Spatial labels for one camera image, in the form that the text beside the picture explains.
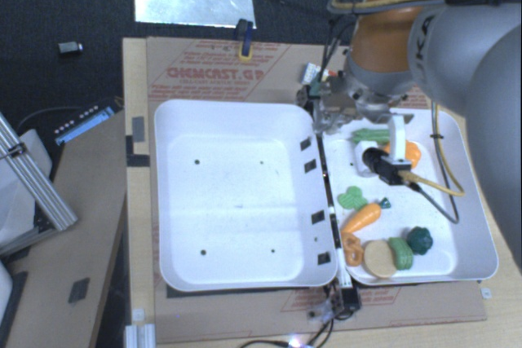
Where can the orange carrot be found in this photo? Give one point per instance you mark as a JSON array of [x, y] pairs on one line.
[[362, 218]]

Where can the orange pretzel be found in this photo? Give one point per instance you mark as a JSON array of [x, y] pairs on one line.
[[352, 252]]

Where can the black cylinder on white bracket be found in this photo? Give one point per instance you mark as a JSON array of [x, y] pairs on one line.
[[396, 138]]

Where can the green bean pods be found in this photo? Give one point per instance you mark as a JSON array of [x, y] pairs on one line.
[[369, 135]]

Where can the tan round biscuit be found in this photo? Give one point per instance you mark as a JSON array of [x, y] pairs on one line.
[[379, 260]]

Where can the brown cardboard board red print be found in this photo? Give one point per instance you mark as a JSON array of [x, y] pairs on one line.
[[228, 318]]

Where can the small black and silver box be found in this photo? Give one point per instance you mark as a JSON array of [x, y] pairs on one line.
[[69, 47]]

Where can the white rounded block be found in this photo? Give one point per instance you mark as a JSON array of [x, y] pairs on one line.
[[359, 159]]

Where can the white plastic tray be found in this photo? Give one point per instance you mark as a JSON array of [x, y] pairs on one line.
[[424, 212], [236, 195]]

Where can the green pickle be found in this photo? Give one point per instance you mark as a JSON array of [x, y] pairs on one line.
[[401, 253]]

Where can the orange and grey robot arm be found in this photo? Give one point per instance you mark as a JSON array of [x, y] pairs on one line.
[[469, 53]]

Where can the light green lettuce leaf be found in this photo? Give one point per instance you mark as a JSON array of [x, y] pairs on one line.
[[350, 199]]

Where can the dark green broccoli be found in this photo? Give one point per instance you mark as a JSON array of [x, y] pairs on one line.
[[420, 240]]

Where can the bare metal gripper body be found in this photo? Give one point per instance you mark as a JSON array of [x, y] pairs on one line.
[[340, 104]]

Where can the orange bell pepper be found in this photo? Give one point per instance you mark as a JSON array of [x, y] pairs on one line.
[[412, 154]]

